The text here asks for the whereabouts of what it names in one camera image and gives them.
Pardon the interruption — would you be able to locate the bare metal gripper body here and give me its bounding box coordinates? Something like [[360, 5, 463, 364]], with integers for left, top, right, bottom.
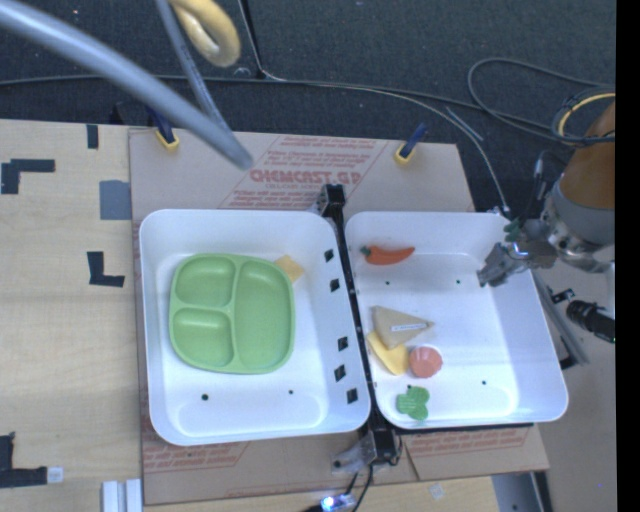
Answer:
[[507, 217, 616, 274]]

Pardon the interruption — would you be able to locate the white plastic tray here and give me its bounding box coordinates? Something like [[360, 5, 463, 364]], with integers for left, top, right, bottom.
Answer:
[[344, 210, 570, 430], [138, 208, 372, 447]]

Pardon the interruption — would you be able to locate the orange carrot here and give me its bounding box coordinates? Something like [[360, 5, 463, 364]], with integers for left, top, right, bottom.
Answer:
[[359, 244, 417, 267]]

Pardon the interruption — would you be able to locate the beige pizza slice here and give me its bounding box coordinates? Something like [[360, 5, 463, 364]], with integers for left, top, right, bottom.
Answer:
[[370, 305, 436, 351]]

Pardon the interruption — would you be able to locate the yellow cheese wedge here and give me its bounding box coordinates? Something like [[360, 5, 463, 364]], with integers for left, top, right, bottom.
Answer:
[[366, 330, 411, 377]]

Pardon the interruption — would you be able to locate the thin black rod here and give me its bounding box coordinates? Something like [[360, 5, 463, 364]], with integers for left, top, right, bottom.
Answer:
[[328, 209, 384, 432]]

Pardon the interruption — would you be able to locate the green broccoli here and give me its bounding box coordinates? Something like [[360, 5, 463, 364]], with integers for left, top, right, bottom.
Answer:
[[395, 385, 432, 422]]

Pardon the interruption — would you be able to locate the yellow square biscuit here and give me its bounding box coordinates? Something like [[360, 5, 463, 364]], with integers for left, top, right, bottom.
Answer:
[[273, 254, 306, 283]]

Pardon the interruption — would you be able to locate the green divided plate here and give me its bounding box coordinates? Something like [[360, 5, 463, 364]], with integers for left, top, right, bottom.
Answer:
[[168, 252, 297, 376]]

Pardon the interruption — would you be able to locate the brown cardboard board, red print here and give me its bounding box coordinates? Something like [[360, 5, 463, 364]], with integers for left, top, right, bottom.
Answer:
[[128, 128, 551, 506]]

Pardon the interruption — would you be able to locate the black cylinder on white bracket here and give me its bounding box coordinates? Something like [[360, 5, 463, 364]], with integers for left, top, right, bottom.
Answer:
[[566, 259, 616, 345]]

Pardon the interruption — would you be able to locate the black block with thin wires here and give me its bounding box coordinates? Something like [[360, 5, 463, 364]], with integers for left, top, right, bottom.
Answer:
[[318, 183, 348, 219], [368, 427, 402, 464]]

